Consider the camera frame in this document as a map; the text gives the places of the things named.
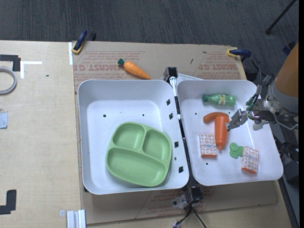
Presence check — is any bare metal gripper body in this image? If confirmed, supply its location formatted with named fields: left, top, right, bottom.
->
left=247, top=98, right=299, bottom=131

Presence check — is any green plastic bottle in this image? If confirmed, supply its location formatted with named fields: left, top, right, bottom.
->
left=201, top=93, right=237, bottom=107

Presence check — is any orange toy sausage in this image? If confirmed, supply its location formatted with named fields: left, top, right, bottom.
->
left=203, top=112, right=230, bottom=124

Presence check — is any green toy leaf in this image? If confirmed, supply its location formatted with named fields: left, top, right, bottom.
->
left=228, top=142, right=244, bottom=159

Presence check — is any orange and white carton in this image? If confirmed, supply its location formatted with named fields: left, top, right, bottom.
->
left=240, top=146, right=260, bottom=175
left=199, top=133, right=219, bottom=159

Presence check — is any white plastic tray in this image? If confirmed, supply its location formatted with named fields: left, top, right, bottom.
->
left=176, top=79, right=284, bottom=187
left=77, top=79, right=190, bottom=196

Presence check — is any thin black and white rod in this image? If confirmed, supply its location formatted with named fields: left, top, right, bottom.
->
left=169, top=76, right=193, bottom=190

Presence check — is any white paper sheet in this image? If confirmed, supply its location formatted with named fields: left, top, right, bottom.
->
left=176, top=73, right=204, bottom=81

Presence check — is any green divided plate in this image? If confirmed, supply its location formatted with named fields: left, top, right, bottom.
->
left=105, top=121, right=173, bottom=188

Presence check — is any orange toy carrot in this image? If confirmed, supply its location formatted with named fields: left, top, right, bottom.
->
left=117, top=58, right=152, bottom=81

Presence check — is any brown cardboard board red print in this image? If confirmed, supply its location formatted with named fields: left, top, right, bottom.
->
left=72, top=40, right=279, bottom=226

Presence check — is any black block with thin wires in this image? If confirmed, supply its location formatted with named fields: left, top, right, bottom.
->
left=182, top=186, right=204, bottom=204
left=163, top=66, right=179, bottom=82

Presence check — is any pale grey ring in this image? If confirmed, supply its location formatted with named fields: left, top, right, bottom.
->
left=0, top=67, right=18, bottom=95

